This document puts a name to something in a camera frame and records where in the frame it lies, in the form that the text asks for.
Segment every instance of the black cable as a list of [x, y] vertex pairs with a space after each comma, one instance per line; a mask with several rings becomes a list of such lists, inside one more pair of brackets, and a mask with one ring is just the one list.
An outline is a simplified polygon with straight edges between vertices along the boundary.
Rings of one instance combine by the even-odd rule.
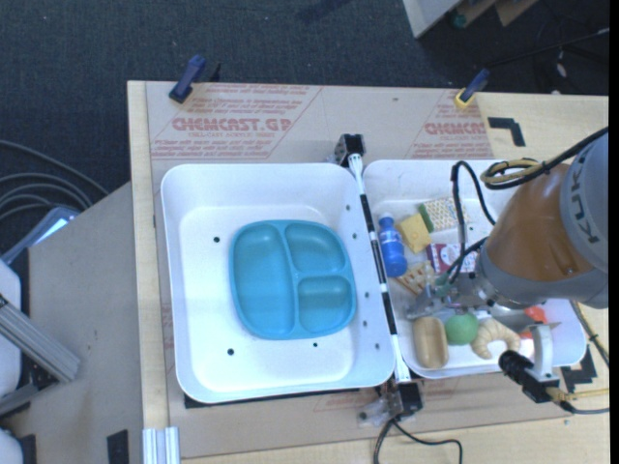
[[392, 426], [395, 426], [400, 431], [400, 433], [410, 438], [412, 441], [417, 442], [418, 444], [423, 444], [423, 445], [428, 445], [428, 446], [438, 446], [438, 445], [447, 445], [447, 444], [457, 445], [457, 449], [458, 449], [457, 462], [458, 464], [462, 464], [462, 459], [464, 457], [464, 449], [462, 448], [462, 444], [460, 443], [459, 440], [448, 439], [448, 440], [439, 440], [436, 442], [431, 442], [429, 440], [422, 440], [421, 438], [418, 438], [410, 434], [408, 431], [402, 428], [396, 421], [396, 418], [388, 420], [385, 423], [385, 425], [382, 427], [382, 429], [380, 430], [380, 433], [378, 434], [378, 437], [376, 439], [376, 445], [374, 446], [373, 464], [380, 464], [378, 460], [378, 454], [380, 453], [380, 448], [382, 447], [383, 441], [385, 440], [385, 437], [387, 436], [387, 433], [389, 433], [389, 430], [391, 429]]
[[29, 199], [31, 201], [37, 201], [38, 203], [42, 203], [44, 205], [47, 205], [48, 207], [52, 206], [51, 201], [49, 201], [48, 199], [45, 199], [44, 197], [39, 196], [38, 194], [17, 194], [15, 196], [11, 196], [9, 198], [3, 199], [3, 201], [0, 203], [0, 210], [3, 207], [10, 205], [11, 203], [19, 201], [21, 199]]
[[452, 176], [451, 176], [452, 184], [453, 184], [452, 193], [454, 195], [454, 203], [456, 204], [456, 211], [457, 211], [458, 219], [462, 220], [462, 222], [461, 222], [462, 224], [464, 223], [464, 215], [462, 213], [462, 207], [461, 207], [460, 200], [459, 200], [459, 186], [458, 186], [458, 179], [457, 179], [458, 171], [459, 171], [459, 168], [461, 166], [463, 166], [466, 169], [466, 171], [471, 176], [471, 179], [473, 179], [473, 184], [475, 185], [475, 191], [477, 192], [477, 197], [480, 200], [480, 205], [482, 206], [482, 211], [484, 212], [484, 215], [486, 215], [487, 220], [492, 225], [494, 225], [494, 223], [496, 223], [496, 222], [494, 221], [494, 218], [492, 218], [492, 215], [490, 214], [490, 212], [487, 209], [486, 202], [484, 200], [484, 195], [482, 193], [482, 187], [480, 186], [480, 183], [477, 180], [477, 175], [475, 174], [475, 171], [471, 168], [471, 165], [469, 165], [464, 160], [458, 161], [452, 167]]
[[[554, 21], [556, 23], [555, 29], [558, 41], [558, 44], [556, 45], [556, 58], [554, 58], [552, 62], [549, 63], [548, 60], [545, 60], [544, 62], [540, 61], [539, 57], [532, 57], [532, 65], [536, 77], [536, 82], [538, 84], [538, 89], [544, 93], [558, 90], [560, 93], [576, 93], [580, 95], [586, 94], [585, 91], [571, 79], [571, 75], [568, 74], [568, 69], [566, 67], [566, 59], [568, 59], [567, 53], [578, 55], [594, 64], [603, 65], [605, 66], [606, 70], [608, 68], [607, 55], [603, 57], [602, 55], [590, 53], [589, 51], [584, 50], [579, 46], [575, 46], [581, 41], [587, 41], [587, 36], [589, 37], [589, 39], [592, 40], [598, 36], [609, 35], [610, 32], [609, 26], [603, 27], [600, 24], [592, 24], [593, 19], [591, 17], [589, 17], [587, 20], [581, 20], [580, 18], [575, 18], [570, 15], [573, 13], [574, 9], [577, 9], [578, 16], [581, 16], [581, 13], [579, 12], [581, 2], [582, 0], [574, 0], [574, 2], [566, 11], [557, 13], [554, 11], [554, 9], [550, 7], [546, 0], [541, 0], [541, 3], [550, 13], [551, 19], [549, 19], [538, 32], [535, 44], [536, 46], [539, 44], [542, 38], [542, 31], [551, 21]], [[566, 37], [566, 23], [580, 26], [584, 29], [586, 35], [575, 39]], [[542, 85], [542, 77], [545, 77], [546, 79], [545, 86]]]
[[466, 255], [472, 252], [473, 250], [476, 250], [477, 248], [479, 248], [481, 244], [483, 243], [482, 241], [485, 240], [483, 239], [482, 241], [478, 241], [477, 243], [475, 243], [475, 245], [473, 245], [473, 247], [475, 248], [469, 248], [469, 250], [466, 249], [466, 222], [464, 221], [464, 212], [462, 211], [462, 202], [460, 201], [459, 180], [458, 180], [458, 173], [461, 167], [464, 167], [466, 169], [466, 171], [471, 176], [471, 179], [473, 180], [473, 184], [475, 185], [475, 191], [477, 192], [477, 197], [480, 201], [480, 206], [482, 207], [482, 211], [484, 212], [484, 215], [486, 216], [487, 220], [492, 225], [496, 223], [494, 221], [494, 218], [492, 217], [492, 215], [487, 209], [486, 202], [484, 200], [484, 195], [482, 193], [482, 188], [480, 186], [479, 181], [477, 180], [477, 175], [475, 174], [475, 171], [473, 170], [471, 165], [469, 165], [466, 161], [464, 160], [458, 161], [456, 164], [454, 164], [454, 166], [452, 166], [451, 181], [452, 181], [452, 197], [454, 199], [454, 205], [456, 206], [457, 224], [458, 224], [458, 229], [459, 229], [459, 234], [460, 234], [459, 235], [460, 256], [458, 260], [452, 264], [452, 266], [450, 267], [450, 270], [448, 271], [450, 272], [453, 266], [457, 266], [456, 272], [449, 279], [450, 283], [454, 283], [454, 281], [456, 281], [456, 278], [460, 273], [460, 270], [462, 268], [462, 264], [464, 263], [464, 258], [466, 257]]
[[49, 208], [49, 206], [47, 206], [45, 203], [31, 203], [29, 205], [21, 205], [0, 215], [0, 221], [17, 213], [25, 212], [28, 210], [38, 210], [40, 208]]
[[394, 421], [394, 426], [405, 436], [407, 436], [408, 438], [410, 438], [411, 440], [413, 440], [414, 442], [417, 442], [418, 444], [424, 444], [424, 445], [430, 445], [430, 446], [435, 446], [435, 445], [447, 445], [447, 444], [454, 444], [457, 445], [457, 449], [458, 449], [458, 459], [457, 462], [458, 464], [462, 464], [462, 459], [464, 457], [464, 449], [462, 448], [462, 444], [460, 443], [459, 440], [450, 438], [448, 440], [439, 440], [437, 442], [430, 442], [428, 440], [422, 440], [421, 438], [417, 438], [414, 435], [411, 435], [408, 431], [406, 431], [404, 428], [402, 428], [397, 421]]
[[70, 173], [74, 174], [76, 177], [80, 178], [81, 180], [87, 182], [88, 184], [90, 184], [91, 186], [93, 186], [94, 188], [99, 190], [103, 195], [107, 196], [109, 194], [107, 189], [105, 189], [103, 186], [101, 186], [100, 184], [95, 182], [90, 177], [88, 177], [88, 176], [82, 174], [81, 172], [75, 170], [74, 168], [66, 165], [62, 161], [58, 161], [56, 159], [53, 159], [52, 157], [49, 157], [48, 155], [45, 155], [45, 154], [40, 153], [40, 152], [38, 152], [36, 150], [33, 150], [32, 148], [28, 148], [27, 146], [23, 146], [23, 145], [18, 144], [18, 143], [13, 143], [12, 141], [5, 141], [4, 139], [0, 139], [0, 146], [4, 146], [5, 148], [12, 148], [14, 150], [19, 150], [19, 151], [22, 151], [22, 152], [27, 153], [29, 155], [32, 155], [33, 157], [36, 157], [36, 158], [39, 158], [41, 160], [47, 161], [48, 163], [56, 165], [56, 166], [62, 168], [63, 170], [66, 170], [67, 172], [70, 172]]
[[44, 174], [44, 173], [39, 173], [39, 172], [23, 172], [23, 173], [18, 173], [18, 174], [7, 175], [5, 177], [0, 178], [0, 184], [3, 184], [5, 182], [14, 181], [17, 179], [44, 179], [44, 180], [48, 180], [48, 181], [52, 181], [52, 182], [64, 185], [68, 189], [77, 193], [84, 200], [84, 202], [88, 205], [88, 207], [91, 207], [93, 205], [92, 199], [90, 199], [88, 195], [86, 195], [86, 193], [83, 190], [81, 190], [78, 186], [67, 181], [66, 179], [63, 179], [62, 177], [56, 177], [55, 175]]
[[482, 247], [484, 243], [486, 242], [486, 239], [487, 237], [483, 237], [477, 243], [469, 246], [467, 249], [464, 250], [464, 252], [460, 254], [460, 256], [456, 259], [456, 261], [454, 261], [454, 263], [450, 265], [450, 267], [445, 272], [447, 276], [449, 276], [450, 273], [454, 270], [454, 268], [457, 267], [457, 271], [449, 278], [450, 283], [454, 283], [456, 281], [456, 278], [459, 275], [460, 270], [462, 269], [462, 263], [464, 262], [464, 258], [466, 258], [466, 256], [468, 256], [471, 252], [476, 251], [480, 247]]
[[591, 416], [595, 414], [605, 414], [610, 412], [610, 407], [604, 407], [603, 409], [576, 409], [576, 407], [574, 407], [567, 400], [562, 400], [561, 402], [559, 402], [559, 406], [562, 409], [568, 411], [569, 413], [582, 416]]
[[380, 448], [383, 445], [383, 441], [385, 440], [385, 437], [387, 436], [387, 433], [389, 433], [389, 430], [391, 429], [393, 424], [394, 420], [388, 420], [380, 430], [380, 433], [378, 433], [378, 437], [376, 438], [376, 445], [374, 445], [374, 455], [372, 459], [373, 464], [380, 464], [380, 462], [378, 461], [378, 454], [380, 452]]
[[0, 204], [2, 204], [6, 199], [8, 199], [9, 196], [13, 196], [14, 194], [20, 192], [21, 190], [26, 190], [26, 189], [49, 189], [49, 190], [56, 190], [58, 192], [62, 192], [66, 196], [69, 196], [74, 202], [77, 203], [77, 205], [82, 210], [87, 210], [88, 209], [88, 204], [85, 201], [83, 201], [77, 194], [74, 194], [73, 192], [71, 192], [70, 190], [68, 190], [66, 188], [63, 188], [62, 186], [56, 186], [56, 185], [53, 185], [53, 184], [26, 184], [24, 186], [20, 186], [18, 188], [11, 189], [11, 190], [7, 191], [2, 197], [0, 197]]
[[497, 66], [502, 66], [502, 65], [506, 65], [509, 64], [511, 62], [515, 62], [516, 60], [520, 60], [523, 58], [528, 58], [528, 57], [533, 57], [535, 55], [539, 55], [540, 53], [543, 53], [545, 51], [550, 51], [553, 49], [558, 49], [561, 48], [562, 46], [568, 45], [568, 44], [576, 44], [576, 43], [581, 43], [581, 42], [585, 42], [587, 40], [591, 40], [593, 38], [597, 38], [599, 36], [603, 36], [607, 33], [610, 33], [610, 28], [603, 28], [600, 29], [598, 31], [596, 31], [595, 33], [591, 33], [588, 34], [586, 36], [581, 36], [578, 38], [574, 38], [573, 40], [567, 40], [564, 42], [559, 42], [559, 43], [555, 43], [555, 44], [551, 44], [549, 46], [544, 46], [542, 48], [537, 48], [537, 49], [533, 49], [533, 50], [528, 50], [528, 51], [524, 51], [522, 53], [519, 53], [518, 55], [515, 55], [513, 57], [508, 57], [508, 58], [503, 58], [500, 60], [494, 60], [492, 62], [488, 62], [485, 65], [486, 69], [491, 69]]

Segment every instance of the black bracket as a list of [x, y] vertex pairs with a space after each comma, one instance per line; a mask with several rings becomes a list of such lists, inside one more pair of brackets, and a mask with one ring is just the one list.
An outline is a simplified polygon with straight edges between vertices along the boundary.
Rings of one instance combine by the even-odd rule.
[[23, 464], [37, 464], [37, 438], [35, 435], [26, 435], [18, 438], [23, 454]]
[[129, 464], [129, 431], [126, 429], [107, 437], [109, 464]]
[[50, 375], [44, 368], [40, 367], [35, 362], [28, 359], [25, 365], [30, 369], [32, 384], [40, 391], [58, 383], [58, 380], [53, 375]]
[[561, 368], [563, 380], [565, 381], [566, 389], [569, 393], [574, 393], [576, 385], [593, 383], [593, 379], [598, 377], [596, 367], [593, 365], [593, 358], [589, 346], [580, 360], [580, 369], [572, 369], [569, 366]]
[[512, 133], [512, 140], [516, 146], [526, 146], [520, 124], [512, 118], [488, 117], [487, 122], [493, 129], [509, 129]]

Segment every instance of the blue divided plate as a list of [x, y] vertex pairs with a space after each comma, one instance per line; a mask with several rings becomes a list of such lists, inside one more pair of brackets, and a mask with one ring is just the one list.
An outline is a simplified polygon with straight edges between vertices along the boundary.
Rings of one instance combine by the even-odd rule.
[[246, 225], [232, 239], [229, 265], [238, 316], [257, 336], [284, 340], [334, 334], [355, 314], [348, 253], [338, 234], [320, 223]]

